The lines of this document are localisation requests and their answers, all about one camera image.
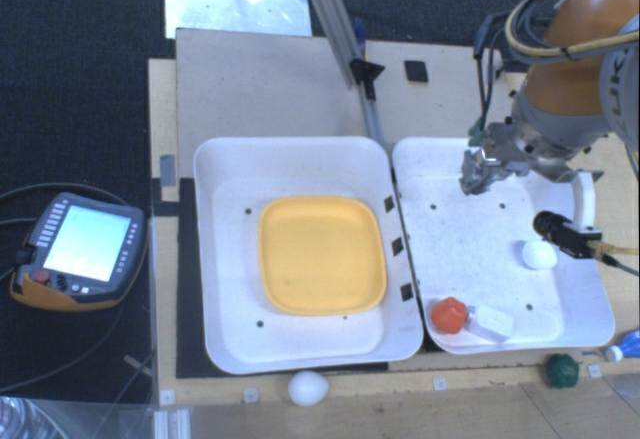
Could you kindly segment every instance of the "red object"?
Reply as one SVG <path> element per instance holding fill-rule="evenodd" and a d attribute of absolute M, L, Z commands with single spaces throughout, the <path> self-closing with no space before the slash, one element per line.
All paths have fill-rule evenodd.
<path fill-rule="evenodd" d="M 39 268 L 31 278 L 37 283 L 47 285 L 51 281 L 51 274 L 46 268 Z"/>
<path fill-rule="evenodd" d="M 431 309 L 431 322 L 448 334 L 458 334 L 467 321 L 467 306 L 453 297 L 436 303 Z"/>

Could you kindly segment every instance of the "screen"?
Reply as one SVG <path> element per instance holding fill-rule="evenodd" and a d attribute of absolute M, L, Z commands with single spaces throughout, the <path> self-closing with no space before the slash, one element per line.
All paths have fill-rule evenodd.
<path fill-rule="evenodd" d="M 130 222 L 129 217 L 71 205 L 44 267 L 108 281 Z"/>

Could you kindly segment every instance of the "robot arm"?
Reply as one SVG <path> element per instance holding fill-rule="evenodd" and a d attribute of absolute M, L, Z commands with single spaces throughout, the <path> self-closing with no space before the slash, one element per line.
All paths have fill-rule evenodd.
<path fill-rule="evenodd" d="M 460 183 L 467 195 L 530 169 L 572 181 L 566 162 L 610 131 L 638 150 L 639 0 L 561 0 L 533 47 L 516 33 L 532 1 L 505 26 L 514 55 L 532 66 L 511 117 L 489 124 L 480 149 L 465 153 Z"/>

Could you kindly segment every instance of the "white tray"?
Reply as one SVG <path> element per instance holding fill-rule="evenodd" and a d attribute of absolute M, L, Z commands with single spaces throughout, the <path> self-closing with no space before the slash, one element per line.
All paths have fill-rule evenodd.
<path fill-rule="evenodd" d="M 386 362 L 422 344 L 417 299 L 402 238 L 389 160 L 360 137 L 218 138 L 194 160 L 205 343 L 211 360 L 233 374 Z M 373 309 L 348 316 L 279 311 L 262 288 L 258 220 L 273 199 L 294 195 L 352 197 L 376 215 L 388 286 Z"/>
<path fill-rule="evenodd" d="M 449 296 L 485 304 L 509 314 L 514 332 L 492 343 L 465 330 L 441 333 L 427 320 L 434 341 L 455 354 L 607 343 L 615 321 L 595 261 L 557 251 L 553 270 L 534 271 L 520 257 L 523 243 L 539 238 L 539 211 L 573 216 L 571 185 L 531 172 L 465 196 L 458 179 L 466 149 L 466 139 L 408 138 L 393 151 L 422 303 L 427 317 Z"/>

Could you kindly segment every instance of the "white round object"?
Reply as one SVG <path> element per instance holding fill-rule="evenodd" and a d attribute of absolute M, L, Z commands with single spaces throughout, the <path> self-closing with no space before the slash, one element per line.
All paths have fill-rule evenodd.
<path fill-rule="evenodd" d="M 533 270 L 549 270 L 558 263 L 556 250 L 544 240 L 531 240 L 522 248 L 522 259 Z"/>
<path fill-rule="evenodd" d="M 319 403 L 329 391 L 329 381 L 315 371 L 301 371 L 291 377 L 289 396 L 296 405 L 309 407 Z"/>
<path fill-rule="evenodd" d="M 618 363 L 622 361 L 624 354 L 622 350 L 620 350 L 620 347 L 613 345 L 604 351 L 604 356 L 612 363 Z"/>

